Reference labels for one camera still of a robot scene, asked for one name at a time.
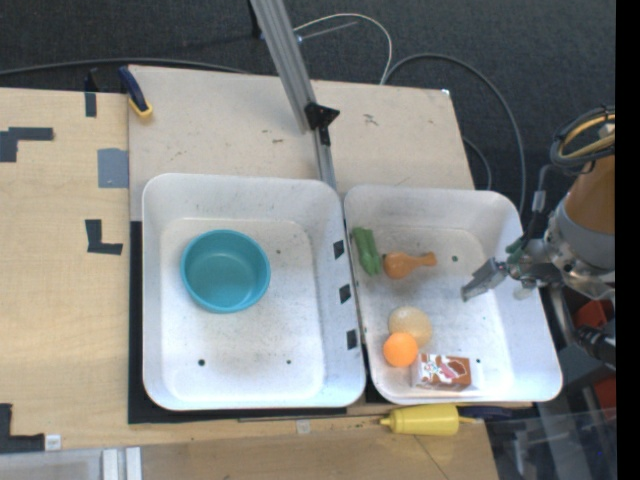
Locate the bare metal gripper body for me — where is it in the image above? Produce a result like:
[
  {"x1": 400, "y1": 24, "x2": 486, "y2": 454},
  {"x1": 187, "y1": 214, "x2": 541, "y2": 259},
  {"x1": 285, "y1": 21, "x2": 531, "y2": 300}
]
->
[{"x1": 503, "y1": 236, "x2": 617, "y2": 300}]

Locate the white plastic tray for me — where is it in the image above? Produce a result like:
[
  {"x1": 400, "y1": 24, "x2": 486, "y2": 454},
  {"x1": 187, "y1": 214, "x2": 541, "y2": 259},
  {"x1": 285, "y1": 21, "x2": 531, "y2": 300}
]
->
[
  {"x1": 343, "y1": 183, "x2": 565, "y2": 406},
  {"x1": 141, "y1": 172, "x2": 368, "y2": 412}
]

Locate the beige toy bread roll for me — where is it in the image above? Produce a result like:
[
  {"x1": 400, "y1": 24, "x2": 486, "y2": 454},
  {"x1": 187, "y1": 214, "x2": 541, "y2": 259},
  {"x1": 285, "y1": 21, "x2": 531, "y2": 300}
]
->
[{"x1": 387, "y1": 305, "x2": 434, "y2": 349}]

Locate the brown toy chicken drumstick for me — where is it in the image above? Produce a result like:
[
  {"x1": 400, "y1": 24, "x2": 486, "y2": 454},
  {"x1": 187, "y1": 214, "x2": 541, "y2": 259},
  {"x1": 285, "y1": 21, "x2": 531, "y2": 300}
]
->
[{"x1": 381, "y1": 250, "x2": 439, "y2": 281}]

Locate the brown and white carton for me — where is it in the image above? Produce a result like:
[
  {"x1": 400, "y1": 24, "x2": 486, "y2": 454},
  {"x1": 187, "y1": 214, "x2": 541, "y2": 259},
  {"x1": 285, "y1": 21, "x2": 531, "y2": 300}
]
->
[{"x1": 410, "y1": 352, "x2": 484, "y2": 394}]

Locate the orange ball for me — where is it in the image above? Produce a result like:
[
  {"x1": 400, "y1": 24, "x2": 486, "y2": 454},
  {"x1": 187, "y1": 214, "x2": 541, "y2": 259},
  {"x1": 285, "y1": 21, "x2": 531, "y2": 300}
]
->
[{"x1": 382, "y1": 331, "x2": 420, "y2": 369}]

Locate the green toy pea pod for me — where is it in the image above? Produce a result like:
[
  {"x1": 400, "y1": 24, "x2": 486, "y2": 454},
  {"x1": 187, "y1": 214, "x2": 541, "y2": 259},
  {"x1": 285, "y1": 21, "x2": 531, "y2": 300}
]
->
[{"x1": 350, "y1": 226, "x2": 384, "y2": 277}]

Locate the yellow squeeze bottle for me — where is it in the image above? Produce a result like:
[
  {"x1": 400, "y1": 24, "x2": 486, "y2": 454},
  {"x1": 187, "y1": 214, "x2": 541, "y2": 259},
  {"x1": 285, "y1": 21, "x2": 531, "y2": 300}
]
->
[{"x1": 379, "y1": 403, "x2": 477, "y2": 438}]

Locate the teal bowl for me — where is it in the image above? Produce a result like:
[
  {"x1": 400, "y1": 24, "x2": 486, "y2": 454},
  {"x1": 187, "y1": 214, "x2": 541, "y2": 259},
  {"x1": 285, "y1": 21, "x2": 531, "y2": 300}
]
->
[{"x1": 179, "y1": 228, "x2": 273, "y2": 315}]

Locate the pale wood board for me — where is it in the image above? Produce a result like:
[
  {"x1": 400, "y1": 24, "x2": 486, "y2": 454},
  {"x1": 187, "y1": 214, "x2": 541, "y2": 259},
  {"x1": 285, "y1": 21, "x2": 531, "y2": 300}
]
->
[{"x1": 127, "y1": 64, "x2": 532, "y2": 425}]

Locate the black cylinder on white bracket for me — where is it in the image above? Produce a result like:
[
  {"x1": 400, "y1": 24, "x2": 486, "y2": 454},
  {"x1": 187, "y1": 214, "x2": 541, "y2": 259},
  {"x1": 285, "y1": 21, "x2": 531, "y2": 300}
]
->
[{"x1": 574, "y1": 323, "x2": 617, "y2": 370}]

